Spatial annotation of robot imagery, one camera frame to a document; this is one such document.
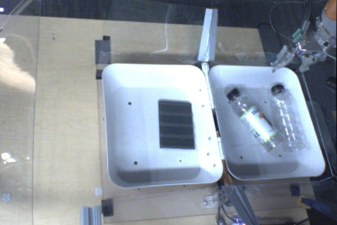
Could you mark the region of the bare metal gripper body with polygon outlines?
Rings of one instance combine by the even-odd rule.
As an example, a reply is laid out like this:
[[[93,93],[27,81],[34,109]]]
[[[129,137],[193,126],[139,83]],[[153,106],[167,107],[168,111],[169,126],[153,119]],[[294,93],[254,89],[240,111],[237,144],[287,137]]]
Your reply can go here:
[[[317,17],[313,30],[307,30],[300,38],[294,52],[315,61],[324,61],[327,57],[336,59],[336,22],[327,17]]]

